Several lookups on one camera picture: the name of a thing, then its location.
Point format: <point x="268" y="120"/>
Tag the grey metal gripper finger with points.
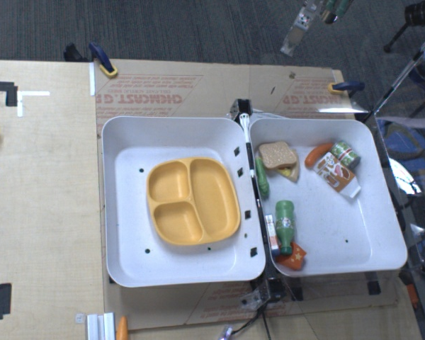
<point x="298" y="30"/>

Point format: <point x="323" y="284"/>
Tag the brown cardboard board red print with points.
<point x="205" y="90"/>

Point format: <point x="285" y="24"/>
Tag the orange sausage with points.
<point x="317" y="154"/>

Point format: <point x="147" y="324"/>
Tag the brown bread slice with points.
<point x="277" y="154"/>

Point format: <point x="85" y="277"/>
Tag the green and white can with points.
<point x="346" y="153"/>

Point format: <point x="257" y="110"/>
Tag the thin black and white rod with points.
<point x="249" y="154"/>

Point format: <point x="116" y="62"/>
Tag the white and brown carton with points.
<point x="336" y="175"/>

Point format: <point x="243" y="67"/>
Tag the green pea pod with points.
<point x="262" y="179"/>

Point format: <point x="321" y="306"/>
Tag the yellow divided plate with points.
<point x="209" y="190"/>

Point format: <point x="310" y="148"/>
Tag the green bottle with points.
<point x="285" y="221"/>

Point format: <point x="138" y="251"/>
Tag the white plastic tray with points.
<point x="333" y="225"/>
<point x="127" y="204"/>

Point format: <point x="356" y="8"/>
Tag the small white and red packet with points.
<point x="271" y="232"/>

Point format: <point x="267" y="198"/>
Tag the orange packet with star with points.
<point x="294" y="259"/>

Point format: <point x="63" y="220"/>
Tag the orange carrot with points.
<point x="122" y="329"/>

